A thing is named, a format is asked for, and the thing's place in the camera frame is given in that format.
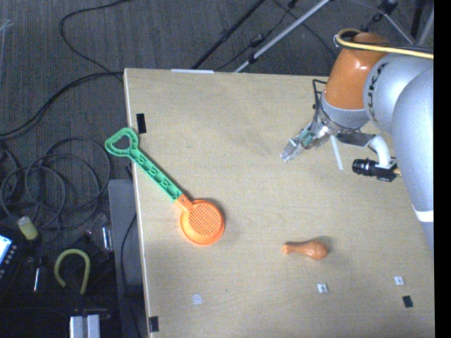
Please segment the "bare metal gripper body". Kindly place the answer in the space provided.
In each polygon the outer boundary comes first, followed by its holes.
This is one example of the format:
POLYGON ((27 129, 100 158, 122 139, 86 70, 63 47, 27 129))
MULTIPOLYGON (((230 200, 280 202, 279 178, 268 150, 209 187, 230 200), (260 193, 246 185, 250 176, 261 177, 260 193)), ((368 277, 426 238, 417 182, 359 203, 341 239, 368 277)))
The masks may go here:
POLYGON ((327 142, 329 136, 339 133, 339 125, 326 118, 313 119, 300 133, 300 145, 311 149, 327 142))

